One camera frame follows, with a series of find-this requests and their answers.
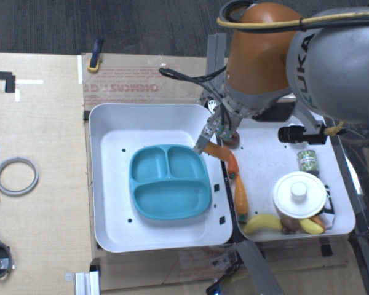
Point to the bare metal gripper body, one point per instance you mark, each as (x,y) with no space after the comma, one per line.
(226,115)

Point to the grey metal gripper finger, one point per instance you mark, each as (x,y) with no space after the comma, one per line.
(202,141)

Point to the orange sausage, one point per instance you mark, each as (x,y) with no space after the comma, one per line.
(216,150)

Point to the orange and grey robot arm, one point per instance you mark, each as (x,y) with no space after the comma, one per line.
(264,57)

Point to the brown doughnut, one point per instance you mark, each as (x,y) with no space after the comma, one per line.
(233,140)

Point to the red-orange carrot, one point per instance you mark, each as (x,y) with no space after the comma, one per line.
(232,164)

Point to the blue divided plate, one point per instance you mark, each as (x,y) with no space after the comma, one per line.
(169,183)

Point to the orange carrot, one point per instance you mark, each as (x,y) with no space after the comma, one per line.
(241,197)

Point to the white plastic tray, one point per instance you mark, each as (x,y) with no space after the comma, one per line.
(117,177)
(264,180)

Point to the green can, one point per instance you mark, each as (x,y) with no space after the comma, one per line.
(307,161)

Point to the brown cardboard board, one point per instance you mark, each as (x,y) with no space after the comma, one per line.
(126,84)

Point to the yellow banana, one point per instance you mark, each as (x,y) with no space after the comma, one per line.
(261,223)

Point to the white pot with lid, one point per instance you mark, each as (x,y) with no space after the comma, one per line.
(299,195)

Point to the brown lumpy toy food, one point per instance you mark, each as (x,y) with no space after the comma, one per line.
(289,224)

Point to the black and white packet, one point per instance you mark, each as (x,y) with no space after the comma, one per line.
(329,204)

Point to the yellow oval toy food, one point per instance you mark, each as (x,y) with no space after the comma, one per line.
(310,227)

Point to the small orange toy food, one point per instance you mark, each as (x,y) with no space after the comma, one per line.
(319,221)

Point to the black cylinder on white bracket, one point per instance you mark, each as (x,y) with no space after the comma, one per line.
(295,134)

